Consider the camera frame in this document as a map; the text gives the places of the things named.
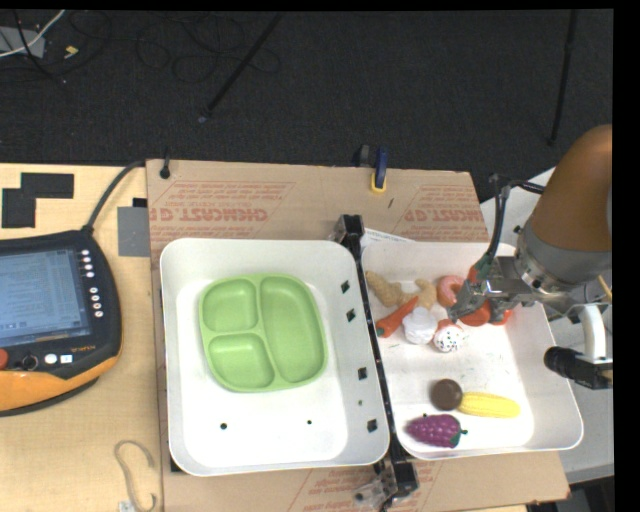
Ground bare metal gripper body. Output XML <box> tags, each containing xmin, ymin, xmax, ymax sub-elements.
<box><xmin>468</xmin><ymin>255</ymin><xmax>557</xmax><ymax>310</ymax></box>

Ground red-orange toy food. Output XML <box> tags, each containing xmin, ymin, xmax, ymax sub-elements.
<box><xmin>458</xmin><ymin>266</ymin><xmax>514</xmax><ymax>328</ymax></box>

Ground pink doughnut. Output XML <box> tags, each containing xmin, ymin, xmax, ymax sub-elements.
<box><xmin>435</xmin><ymin>274</ymin><xmax>467</xmax><ymax>308</ymax></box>

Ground tan toy biscuit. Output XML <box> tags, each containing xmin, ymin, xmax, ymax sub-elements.
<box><xmin>414</xmin><ymin>277</ymin><xmax>439</xmax><ymax>311</ymax></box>

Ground white toy garlic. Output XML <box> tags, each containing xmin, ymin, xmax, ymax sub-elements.
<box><xmin>401</xmin><ymin>306</ymin><xmax>437</xmax><ymax>346</ymax></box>

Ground white plastic tray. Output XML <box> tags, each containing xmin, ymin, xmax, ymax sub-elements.
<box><xmin>360</xmin><ymin>239</ymin><xmax>585</xmax><ymax>462</ymax></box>
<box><xmin>159</xmin><ymin>237</ymin><xmax>392</xmax><ymax>478</ymax></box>

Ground orange carrot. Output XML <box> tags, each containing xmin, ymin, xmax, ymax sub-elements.
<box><xmin>375</xmin><ymin>295</ymin><xmax>420</xmax><ymax>339</ymax></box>

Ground tan toy bread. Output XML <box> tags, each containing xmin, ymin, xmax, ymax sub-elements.
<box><xmin>364</xmin><ymin>269</ymin><xmax>407</xmax><ymax>308</ymax></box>

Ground thin black and white rod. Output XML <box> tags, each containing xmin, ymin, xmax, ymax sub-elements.
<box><xmin>348</xmin><ymin>233</ymin><xmax>404</xmax><ymax>467</ymax></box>

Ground yellow corn cob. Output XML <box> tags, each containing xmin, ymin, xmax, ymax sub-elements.
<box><xmin>456</xmin><ymin>391</ymin><xmax>522</xmax><ymax>420</ymax></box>

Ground brown ball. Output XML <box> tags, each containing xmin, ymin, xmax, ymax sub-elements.
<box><xmin>429</xmin><ymin>378</ymin><xmax>464</xmax><ymax>413</ymax></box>

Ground white paper sheet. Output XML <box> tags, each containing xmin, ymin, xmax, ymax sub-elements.
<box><xmin>361</xmin><ymin>227</ymin><xmax>417</xmax><ymax>247</ymax></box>

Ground purple grapes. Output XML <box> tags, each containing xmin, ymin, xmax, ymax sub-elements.
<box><xmin>405</xmin><ymin>413</ymin><xmax>469</xmax><ymax>450</ymax></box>

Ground green divided plate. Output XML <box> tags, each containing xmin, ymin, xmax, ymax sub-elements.
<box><xmin>197</xmin><ymin>273</ymin><xmax>330</xmax><ymax>394</ymax></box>

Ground brown cardboard board, red print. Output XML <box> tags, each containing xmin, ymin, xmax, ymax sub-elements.
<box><xmin>144</xmin><ymin>158</ymin><xmax>572</xmax><ymax>512</ymax></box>

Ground black cylinder on white bracket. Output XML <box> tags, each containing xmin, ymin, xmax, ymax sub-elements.
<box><xmin>543</xmin><ymin>303</ymin><xmax>613</xmax><ymax>391</ymax></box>

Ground black block with thin wires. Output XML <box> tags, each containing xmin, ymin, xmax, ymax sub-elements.
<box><xmin>388</xmin><ymin>458</ymin><xmax>421</xmax><ymax>500</ymax></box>
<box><xmin>333</xmin><ymin>213</ymin><xmax>365</xmax><ymax>246</ymax></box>

